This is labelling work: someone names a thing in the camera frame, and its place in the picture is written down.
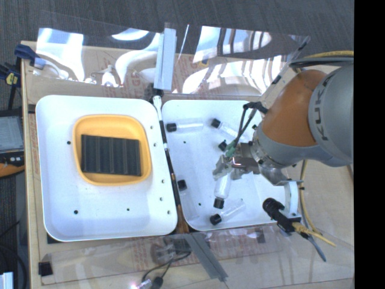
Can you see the brown cardboard board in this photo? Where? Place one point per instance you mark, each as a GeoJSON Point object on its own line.
{"type": "Point", "coordinates": [99, 257]}

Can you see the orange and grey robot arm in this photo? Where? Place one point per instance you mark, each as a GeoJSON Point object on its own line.
{"type": "Point", "coordinates": [300, 113]}

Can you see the thin black and white rod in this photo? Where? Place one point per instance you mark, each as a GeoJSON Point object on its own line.
{"type": "Point", "coordinates": [168, 158]}

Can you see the yellow bowl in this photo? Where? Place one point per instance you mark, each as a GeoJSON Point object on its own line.
{"type": "Point", "coordinates": [111, 125]}

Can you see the black ribbed insert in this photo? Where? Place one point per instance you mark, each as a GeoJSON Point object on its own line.
{"type": "Point", "coordinates": [111, 155]}

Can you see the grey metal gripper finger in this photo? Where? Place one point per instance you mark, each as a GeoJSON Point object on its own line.
{"type": "Point", "coordinates": [222, 165]}
{"type": "Point", "coordinates": [235, 173]}

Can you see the black cylinder on white bracket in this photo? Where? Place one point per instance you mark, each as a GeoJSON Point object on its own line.
{"type": "Point", "coordinates": [278, 212]}

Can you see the clear bottle with black cap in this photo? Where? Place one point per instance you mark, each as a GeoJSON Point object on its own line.
{"type": "Point", "coordinates": [216, 123]}
{"type": "Point", "coordinates": [182, 185]}
{"type": "Point", "coordinates": [222, 188]}
{"type": "Point", "coordinates": [173, 127]}
{"type": "Point", "coordinates": [222, 145]}
{"type": "Point", "coordinates": [216, 219]}

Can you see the white plastic tray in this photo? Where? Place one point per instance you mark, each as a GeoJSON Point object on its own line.
{"type": "Point", "coordinates": [198, 161]}
{"type": "Point", "coordinates": [60, 197]}

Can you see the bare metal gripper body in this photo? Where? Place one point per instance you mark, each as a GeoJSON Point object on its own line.
{"type": "Point", "coordinates": [247, 158]}

